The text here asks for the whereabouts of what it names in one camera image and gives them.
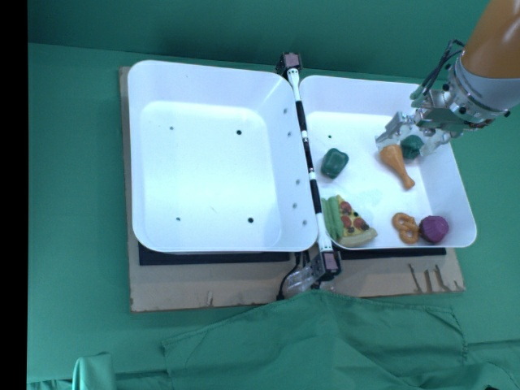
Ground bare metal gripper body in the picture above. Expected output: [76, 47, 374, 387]
[410, 81, 510, 138]

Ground green broccoli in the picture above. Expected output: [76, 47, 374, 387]
[400, 134, 426, 161]

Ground orange chicken drumstick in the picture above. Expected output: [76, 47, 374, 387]
[379, 143, 416, 191]

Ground white plastic tray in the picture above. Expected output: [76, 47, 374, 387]
[298, 74, 478, 250]
[127, 58, 319, 254]

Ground green bell pepper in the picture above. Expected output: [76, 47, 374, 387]
[320, 147, 350, 180]

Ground purple cabbage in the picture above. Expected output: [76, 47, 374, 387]
[418, 214, 450, 245]

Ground black and white thin rod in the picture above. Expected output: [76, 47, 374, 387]
[286, 67, 336, 255]

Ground orange pretzel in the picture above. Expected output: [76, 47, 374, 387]
[391, 212, 420, 246]

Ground pizza slice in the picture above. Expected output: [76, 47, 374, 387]
[331, 194, 379, 248]

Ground green beans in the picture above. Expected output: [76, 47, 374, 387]
[320, 196, 345, 239]

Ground green cloth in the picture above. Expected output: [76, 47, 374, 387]
[72, 289, 520, 390]

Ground brown cardboard board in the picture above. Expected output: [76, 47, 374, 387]
[119, 66, 466, 314]

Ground black block with wires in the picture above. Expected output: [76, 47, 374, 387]
[308, 250, 342, 282]
[275, 52, 304, 76]

